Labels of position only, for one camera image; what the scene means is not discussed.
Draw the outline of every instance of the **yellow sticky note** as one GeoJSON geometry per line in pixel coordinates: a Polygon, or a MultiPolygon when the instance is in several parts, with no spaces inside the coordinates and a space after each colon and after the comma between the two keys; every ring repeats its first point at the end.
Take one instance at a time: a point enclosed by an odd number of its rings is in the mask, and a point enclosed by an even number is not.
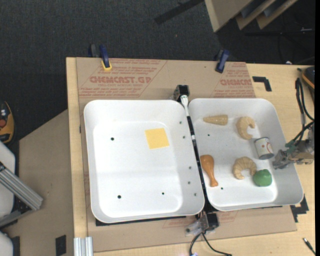
{"type": "Polygon", "coordinates": [[[169,140],[164,128],[150,129],[144,131],[149,149],[160,149],[169,147],[169,140]]]}

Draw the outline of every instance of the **orange and black power tool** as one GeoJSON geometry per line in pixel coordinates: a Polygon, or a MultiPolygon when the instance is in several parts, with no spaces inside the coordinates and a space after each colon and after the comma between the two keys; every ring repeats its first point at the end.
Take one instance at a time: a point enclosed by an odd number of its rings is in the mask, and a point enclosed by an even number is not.
{"type": "Polygon", "coordinates": [[[15,121],[7,102],[0,99],[0,141],[8,144],[15,133],[15,121]]]}

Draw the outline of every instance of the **tin can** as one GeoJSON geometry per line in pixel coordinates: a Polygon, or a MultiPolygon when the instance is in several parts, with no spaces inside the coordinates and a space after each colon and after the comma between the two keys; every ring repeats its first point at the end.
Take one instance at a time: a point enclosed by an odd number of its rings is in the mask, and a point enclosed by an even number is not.
{"type": "Polygon", "coordinates": [[[272,158],[275,155],[268,137],[256,139],[254,145],[259,159],[261,160],[272,158]]]}

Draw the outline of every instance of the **cardboard sheet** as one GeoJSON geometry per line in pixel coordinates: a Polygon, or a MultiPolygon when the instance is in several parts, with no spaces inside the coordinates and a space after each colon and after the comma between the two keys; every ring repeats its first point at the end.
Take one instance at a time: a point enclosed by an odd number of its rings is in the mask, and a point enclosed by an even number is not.
{"type": "MultiPolygon", "coordinates": [[[[88,235],[95,252],[190,242],[185,227],[194,216],[132,223],[97,225],[91,211],[87,145],[83,110],[96,99],[169,99],[177,85],[188,85],[195,98],[255,98],[244,62],[227,62],[224,72],[215,61],[111,59],[112,70],[103,71],[98,58],[76,58],[81,119],[83,175],[88,235]]],[[[217,212],[220,227],[209,239],[234,238],[295,231],[289,206],[217,212]]]]}

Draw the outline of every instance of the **wooden table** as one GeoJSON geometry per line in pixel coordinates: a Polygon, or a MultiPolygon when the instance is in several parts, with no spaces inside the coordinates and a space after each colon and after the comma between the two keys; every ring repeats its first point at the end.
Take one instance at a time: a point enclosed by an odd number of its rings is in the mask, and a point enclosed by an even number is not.
{"type": "MultiPolygon", "coordinates": [[[[297,68],[305,66],[295,65],[273,65],[273,64],[248,64],[250,76],[266,77],[271,84],[272,92],[267,92],[263,83],[253,83],[257,98],[270,101],[276,108],[278,117],[286,138],[293,139],[301,130],[300,111],[296,100],[295,80],[300,76],[297,68]]],[[[80,116],[77,85],[76,58],[66,59],[67,71],[67,93],[70,132],[70,156],[72,176],[72,198],[73,198],[73,222],[74,236],[85,238],[88,236],[85,190],[82,162],[82,144],[79,133],[80,116]]],[[[309,91],[304,87],[305,104],[309,113],[314,116],[314,105],[309,91]]],[[[315,249],[316,227],[315,227],[315,166],[297,165],[296,169],[300,177],[302,187],[308,203],[307,214],[298,216],[297,231],[276,233],[259,236],[248,236],[212,241],[212,246],[223,252],[236,256],[301,256],[312,255],[305,245],[303,238],[307,238],[315,249]]],[[[200,256],[216,255],[205,242],[197,242],[193,251],[200,256]]],[[[135,248],[127,250],[116,250],[95,253],[97,256],[187,256],[189,255],[189,244],[172,244],[135,248]]]]}

